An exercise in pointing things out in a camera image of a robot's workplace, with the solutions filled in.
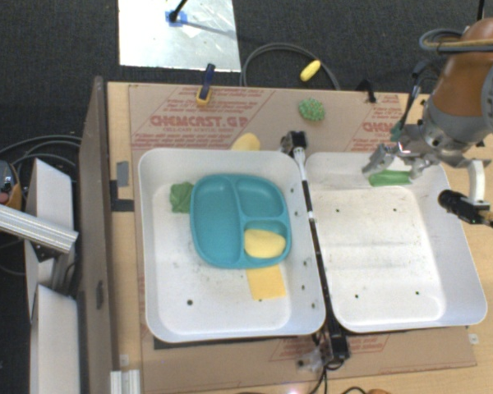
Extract thin black and white rod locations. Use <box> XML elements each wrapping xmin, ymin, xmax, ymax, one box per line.
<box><xmin>293</xmin><ymin>147</ymin><xmax>343</xmax><ymax>344</ymax></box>

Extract white plastic tray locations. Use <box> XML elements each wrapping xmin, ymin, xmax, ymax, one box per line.
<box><xmin>137</xmin><ymin>147</ymin><xmax>328</xmax><ymax>344</ymax></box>
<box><xmin>303</xmin><ymin>150</ymin><xmax>489</xmax><ymax>334</ymax></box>

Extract green dotted round toy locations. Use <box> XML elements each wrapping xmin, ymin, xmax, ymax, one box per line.
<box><xmin>297</xmin><ymin>97</ymin><xmax>327</xmax><ymax>124</ymax></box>

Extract teal divided plate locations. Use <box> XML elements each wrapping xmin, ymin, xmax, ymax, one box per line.
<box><xmin>189</xmin><ymin>172</ymin><xmax>293</xmax><ymax>271</ymax></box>

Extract green toy bean pod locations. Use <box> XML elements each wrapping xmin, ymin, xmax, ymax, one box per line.
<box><xmin>367</xmin><ymin>169</ymin><xmax>414</xmax><ymax>189</ymax></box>

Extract black block with thin wires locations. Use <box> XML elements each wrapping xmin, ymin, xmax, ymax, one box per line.
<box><xmin>297</xmin><ymin>329</ymin><xmax>351</xmax><ymax>372</ymax></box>
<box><xmin>279</xmin><ymin>130</ymin><xmax>309</xmax><ymax>153</ymax></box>

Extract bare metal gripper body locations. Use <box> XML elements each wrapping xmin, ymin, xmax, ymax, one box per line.
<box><xmin>393</xmin><ymin>123</ymin><xmax>443</xmax><ymax>166</ymax></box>

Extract yellow cheese slice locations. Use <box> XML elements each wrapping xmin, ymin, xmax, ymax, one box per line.
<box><xmin>246</xmin><ymin>263</ymin><xmax>288</xmax><ymax>302</ymax></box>

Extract yellow toy potato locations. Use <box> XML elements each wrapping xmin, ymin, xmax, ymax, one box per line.
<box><xmin>243</xmin><ymin>228</ymin><xmax>288</xmax><ymax>259</ymax></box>

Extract black cylinder on white bracket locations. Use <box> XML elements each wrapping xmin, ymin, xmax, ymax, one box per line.
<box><xmin>437</xmin><ymin>158</ymin><xmax>492</xmax><ymax>226</ymax></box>

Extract yellow toy chip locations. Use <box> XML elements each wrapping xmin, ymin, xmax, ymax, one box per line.
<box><xmin>230</xmin><ymin>132</ymin><xmax>262</xmax><ymax>153</ymax></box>

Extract brown cardboard board red print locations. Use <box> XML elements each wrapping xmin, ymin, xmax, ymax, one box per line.
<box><xmin>106</xmin><ymin>81</ymin><xmax>478</xmax><ymax>385</ymax></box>

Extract green lettuce leaf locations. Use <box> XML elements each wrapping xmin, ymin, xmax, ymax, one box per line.
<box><xmin>168</xmin><ymin>181</ymin><xmax>196</xmax><ymax>214</ymax></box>

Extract yellow toy corn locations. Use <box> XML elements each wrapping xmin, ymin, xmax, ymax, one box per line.
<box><xmin>299</xmin><ymin>59</ymin><xmax>323</xmax><ymax>83</ymax></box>

